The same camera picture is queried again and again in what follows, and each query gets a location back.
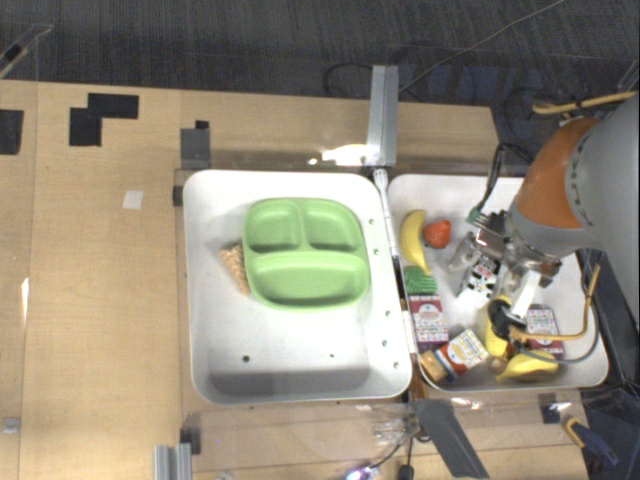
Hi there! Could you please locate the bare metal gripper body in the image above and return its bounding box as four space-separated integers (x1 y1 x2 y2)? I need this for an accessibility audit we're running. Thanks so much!
468 209 562 289

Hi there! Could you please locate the black and white cow carton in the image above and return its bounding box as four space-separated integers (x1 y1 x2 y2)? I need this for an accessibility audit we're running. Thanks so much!
462 254 502 300

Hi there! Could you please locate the red strawberry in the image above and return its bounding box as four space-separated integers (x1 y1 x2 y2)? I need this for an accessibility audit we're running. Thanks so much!
422 218 453 249

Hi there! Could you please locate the green ribbed toy vegetable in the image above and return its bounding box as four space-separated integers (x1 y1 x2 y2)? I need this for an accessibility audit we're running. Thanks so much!
403 265 438 297

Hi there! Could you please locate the pink and white carton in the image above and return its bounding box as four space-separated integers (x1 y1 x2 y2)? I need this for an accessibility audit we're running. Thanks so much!
523 306 567 360
408 293 450 345

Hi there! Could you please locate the yellow banana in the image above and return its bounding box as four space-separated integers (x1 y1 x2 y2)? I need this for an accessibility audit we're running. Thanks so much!
483 294 515 360
494 349 561 385
399 209 433 276

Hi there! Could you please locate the white plastic tray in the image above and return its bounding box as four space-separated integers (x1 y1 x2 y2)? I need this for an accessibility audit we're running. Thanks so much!
181 168 414 406
386 173 611 394

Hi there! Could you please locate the orange and white carton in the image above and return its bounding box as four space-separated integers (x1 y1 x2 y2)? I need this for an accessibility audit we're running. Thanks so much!
435 328 491 377

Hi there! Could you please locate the green divided plate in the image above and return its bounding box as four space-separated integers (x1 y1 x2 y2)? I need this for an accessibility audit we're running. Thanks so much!
241 197 374 311

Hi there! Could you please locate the tan waffle biscuit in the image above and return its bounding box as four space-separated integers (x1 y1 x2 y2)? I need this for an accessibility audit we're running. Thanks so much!
218 244 252 298

